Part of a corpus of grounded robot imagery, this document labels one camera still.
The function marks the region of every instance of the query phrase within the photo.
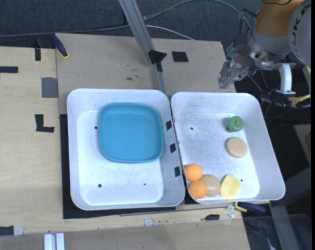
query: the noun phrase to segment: beige round object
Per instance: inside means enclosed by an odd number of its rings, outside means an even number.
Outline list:
[[[225,149],[229,155],[236,158],[243,157],[247,153],[245,142],[237,137],[228,138],[225,142]]]
[[[207,194],[206,196],[216,196],[220,193],[221,190],[221,182],[218,178],[211,174],[205,174],[200,178],[207,185]]]

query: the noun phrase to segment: table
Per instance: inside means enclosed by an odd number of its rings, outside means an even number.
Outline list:
[[[76,88],[151,89],[154,85],[134,38],[57,36],[71,55],[68,60],[59,58],[54,49],[0,47],[0,67],[18,67],[18,73],[0,73],[0,227],[22,227],[23,234],[31,236],[98,230],[123,232],[119,229],[142,229],[145,219],[150,219],[153,227],[167,230],[178,249],[186,242],[182,229],[203,227],[200,229],[209,233],[219,227],[229,234],[234,223],[236,245],[249,249],[241,213],[233,211],[235,219],[230,220],[226,205],[214,208],[217,206],[182,203],[172,212],[63,219],[59,115],[66,113],[66,95]],[[153,39],[153,43],[157,51],[167,52],[168,58],[162,65],[168,96],[178,91],[220,91],[217,73],[225,57],[219,42]],[[171,51],[186,51],[192,63],[174,64]],[[45,79],[57,79],[58,97],[42,86]],[[53,132],[36,131],[36,115],[43,115],[43,126],[54,127]],[[209,214],[220,215],[220,221],[202,221]],[[219,233],[213,237],[209,234],[201,240],[203,244],[212,240],[228,243]]]

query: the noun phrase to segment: orange fruit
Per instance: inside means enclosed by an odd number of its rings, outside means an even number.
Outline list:
[[[203,169],[198,164],[189,164],[185,167],[185,176],[188,181],[198,181],[203,175]]]
[[[194,199],[200,199],[207,194],[207,185],[203,181],[193,181],[188,186],[188,191]]]

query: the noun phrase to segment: white tray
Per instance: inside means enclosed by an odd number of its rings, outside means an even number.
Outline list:
[[[164,152],[159,159],[126,164],[102,155],[98,144],[98,113],[110,103],[146,104],[159,112],[164,135]],[[76,89],[68,95],[67,114],[70,191],[76,206],[83,210],[168,207],[183,201],[185,186],[180,157],[170,102],[164,93]]]
[[[227,174],[235,176],[241,189],[232,201],[283,197],[284,181],[255,97],[246,93],[180,92],[172,96],[171,108],[183,166],[197,163],[204,174],[212,174],[220,181]],[[226,129],[228,118],[234,115],[244,120],[244,128],[238,132]],[[226,139],[234,136],[248,147],[242,158],[231,157],[225,150]],[[195,201],[230,202],[220,195]]]

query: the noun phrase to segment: green round object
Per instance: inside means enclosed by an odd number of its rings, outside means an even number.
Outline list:
[[[244,128],[244,122],[241,117],[233,116],[228,119],[227,129],[231,132],[240,131]]]

